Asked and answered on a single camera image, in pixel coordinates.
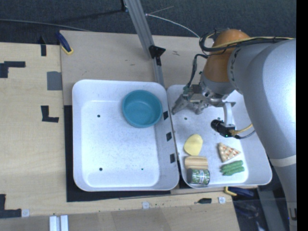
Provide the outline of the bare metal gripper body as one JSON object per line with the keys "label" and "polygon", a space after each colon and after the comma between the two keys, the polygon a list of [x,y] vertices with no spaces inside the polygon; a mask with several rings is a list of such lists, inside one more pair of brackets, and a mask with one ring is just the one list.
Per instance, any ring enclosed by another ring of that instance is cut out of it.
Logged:
{"label": "bare metal gripper body", "polygon": [[184,103],[198,107],[220,106],[227,97],[227,94],[214,93],[207,86],[193,84],[183,88]]}

